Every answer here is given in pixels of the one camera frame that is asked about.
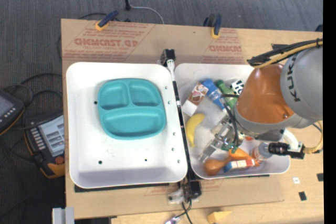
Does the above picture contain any orange carrot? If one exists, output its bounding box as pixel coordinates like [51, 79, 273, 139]
[228, 147, 253, 161]

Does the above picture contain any black and white carton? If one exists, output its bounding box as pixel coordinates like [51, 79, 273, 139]
[229, 79, 245, 95]

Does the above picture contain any white plastic tray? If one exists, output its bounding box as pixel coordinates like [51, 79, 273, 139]
[65, 61, 188, 189]
[174, 62, 291, 180]

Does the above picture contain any blue divided plate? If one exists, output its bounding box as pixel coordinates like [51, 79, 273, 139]
[97, 78, 167, 141]

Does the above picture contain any orange can with silver top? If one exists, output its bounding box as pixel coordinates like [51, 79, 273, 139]
[250, 142, 274, 164]

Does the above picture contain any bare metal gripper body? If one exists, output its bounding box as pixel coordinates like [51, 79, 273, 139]
[211, 118, 240, 151]

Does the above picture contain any black cylinder on white bracket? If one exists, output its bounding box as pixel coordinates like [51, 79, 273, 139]
[267, 129, 307, 160]

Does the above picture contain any brown chicken drumstick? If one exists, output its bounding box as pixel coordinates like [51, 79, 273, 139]
[203, 155, 233, 177]

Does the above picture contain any black block with thin wires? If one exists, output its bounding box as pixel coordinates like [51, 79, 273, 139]
[160, 48, 176, 67]
[182, 180, 203, 200]

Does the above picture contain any green bottle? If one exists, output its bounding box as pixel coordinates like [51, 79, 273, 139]
[215, 79, 239, 111]

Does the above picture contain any yellow wedge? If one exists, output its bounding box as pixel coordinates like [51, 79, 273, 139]
[207, 210, 233, 224]

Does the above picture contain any brown cardboard board red print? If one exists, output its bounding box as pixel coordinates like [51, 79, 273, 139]
[60, 18, 285, 220]

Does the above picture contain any yellow banana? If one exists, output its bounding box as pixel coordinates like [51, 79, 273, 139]
[185, 113, 206, 148]

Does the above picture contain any blue red white carton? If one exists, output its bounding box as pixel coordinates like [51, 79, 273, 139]
[223, 158, 260, 174]

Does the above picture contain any blue bottle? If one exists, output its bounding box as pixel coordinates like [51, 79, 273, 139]
[202, 79, 227, 113]

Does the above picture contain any brown and white carton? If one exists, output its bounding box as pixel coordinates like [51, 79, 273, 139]
[181, 82, 209, 117]

